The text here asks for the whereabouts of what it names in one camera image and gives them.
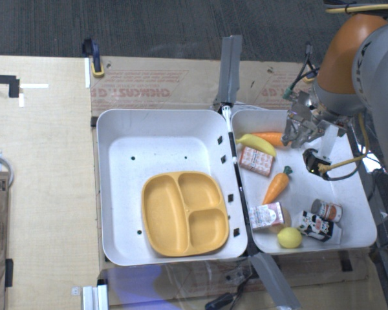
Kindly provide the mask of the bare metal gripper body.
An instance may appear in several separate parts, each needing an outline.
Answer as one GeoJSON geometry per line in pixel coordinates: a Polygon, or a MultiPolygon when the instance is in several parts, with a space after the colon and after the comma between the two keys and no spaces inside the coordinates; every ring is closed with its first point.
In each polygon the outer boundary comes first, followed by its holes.
{"type": "Polygon", "coordinates": [[[286,113],[286,121],[293,121],[295,137],[299,129],[310,129],[311,138],[319,138],[325,135],[329,125],[338,128],[339,137],[346,133],[347,117],[328,109],[313,90],[290,92],[286,99],[292,102],[286,113]]]}

